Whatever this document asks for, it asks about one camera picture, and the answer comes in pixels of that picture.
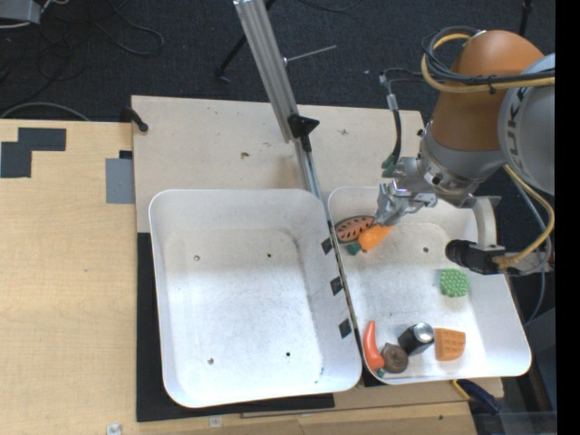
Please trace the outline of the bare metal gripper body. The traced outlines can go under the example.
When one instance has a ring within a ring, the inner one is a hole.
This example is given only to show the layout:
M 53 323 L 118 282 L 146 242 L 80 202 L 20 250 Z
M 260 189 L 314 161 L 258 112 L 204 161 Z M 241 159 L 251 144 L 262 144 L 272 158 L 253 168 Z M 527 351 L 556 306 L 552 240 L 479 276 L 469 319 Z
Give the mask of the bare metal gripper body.
M 475 191 L 475 182 L 442 167 L 435 159 L 391 155 L 384 161 L 384 177 L 390 179 L 386 194 L 393 205 L 432 207 L 441 199 L 460 207 Z

